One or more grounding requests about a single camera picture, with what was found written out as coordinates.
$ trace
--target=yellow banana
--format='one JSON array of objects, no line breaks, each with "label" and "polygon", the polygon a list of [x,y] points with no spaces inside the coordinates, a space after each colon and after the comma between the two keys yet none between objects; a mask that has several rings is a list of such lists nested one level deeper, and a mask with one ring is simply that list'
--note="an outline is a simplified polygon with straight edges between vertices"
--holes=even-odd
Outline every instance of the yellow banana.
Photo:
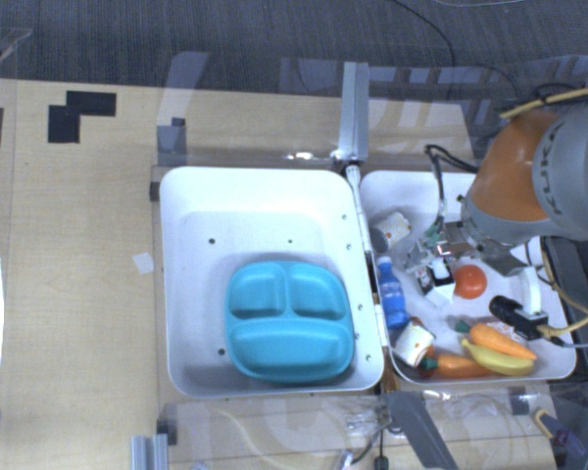
[{"label": "yellow banana", "polygon": [[474,345],[467,339],[462,340],[462,346],[467,348],[474,361],[491,371],[506,376],[525,376],[533,369],[534,361],[529,358],[505,355],[494,350]]}]

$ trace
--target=blue tray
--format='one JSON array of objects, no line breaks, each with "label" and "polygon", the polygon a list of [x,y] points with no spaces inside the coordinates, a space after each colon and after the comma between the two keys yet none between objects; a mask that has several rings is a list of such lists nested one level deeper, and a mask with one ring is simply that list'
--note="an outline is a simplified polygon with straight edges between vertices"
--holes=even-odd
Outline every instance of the blue tray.
[{"label": "blue tray", "polygon": [[236,271],[226,290],[225,329],[235,367],[264,381],[329,380],[353,358],[346,291],[315,264],[263,261]]}]

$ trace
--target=orange ball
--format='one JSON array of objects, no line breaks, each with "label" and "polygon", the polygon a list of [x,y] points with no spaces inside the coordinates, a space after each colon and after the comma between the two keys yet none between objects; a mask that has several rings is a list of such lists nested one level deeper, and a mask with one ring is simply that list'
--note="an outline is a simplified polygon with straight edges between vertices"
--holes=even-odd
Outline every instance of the orange ball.
[{"label": "orange ball", "polygon": [[479,266],[465,264],[453,272],[455,294],[466,300],[479,298],[488,286],[486,274]]}]

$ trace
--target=blue water bottle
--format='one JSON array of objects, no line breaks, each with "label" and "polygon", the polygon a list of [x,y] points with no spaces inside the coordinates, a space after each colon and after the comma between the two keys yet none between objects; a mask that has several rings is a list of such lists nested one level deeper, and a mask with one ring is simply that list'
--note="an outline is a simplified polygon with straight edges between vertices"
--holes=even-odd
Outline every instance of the blue water bottle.
[{"label": "blue water bottle", "polygon": [[392,273],[392,259],[382,256],[376,261],[379,268],[379,293],[385,324],[388,329],[403,329],[410,321],[405,311],[405,295],[398,278]]}]

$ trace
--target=dark floor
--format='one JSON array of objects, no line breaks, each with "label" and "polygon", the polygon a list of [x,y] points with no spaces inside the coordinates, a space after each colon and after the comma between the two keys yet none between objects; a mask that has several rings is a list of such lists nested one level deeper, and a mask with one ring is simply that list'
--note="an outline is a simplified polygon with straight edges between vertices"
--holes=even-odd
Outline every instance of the dark floor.
[{"label": "dark floor", "polygon": [[[459,66],[588,56],[588,0],[399,1],[446,33]],[[211,53],[201,87],[272,91],[281,58],[451,61],[436,31],[386,0],[0,0],[0,26],[32,29],[19,70],[31,79],[163,85],[172,57],[189,50]]]}]

